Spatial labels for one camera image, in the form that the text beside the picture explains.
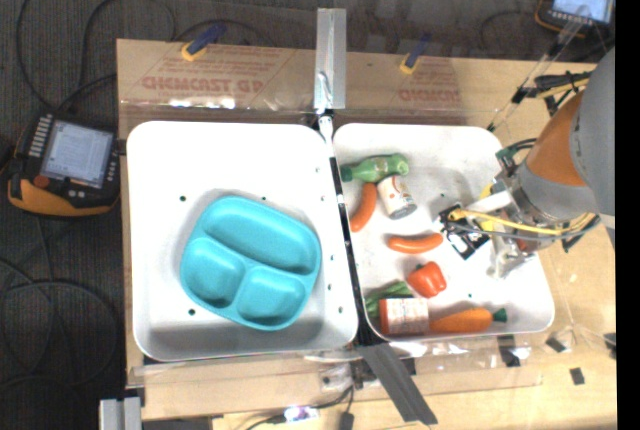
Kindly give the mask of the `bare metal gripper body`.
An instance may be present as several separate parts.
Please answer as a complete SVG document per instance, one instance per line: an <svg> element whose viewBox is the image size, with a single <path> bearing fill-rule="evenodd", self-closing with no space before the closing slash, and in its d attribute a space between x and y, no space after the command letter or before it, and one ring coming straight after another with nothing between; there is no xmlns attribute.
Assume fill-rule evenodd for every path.
<svg viewBox="0 0 640 430"><path fill-rule="evenodd" d="M492 230L521 252L534 252L556 241L556 222L531 203L522 190L493 190Z"/></svg>

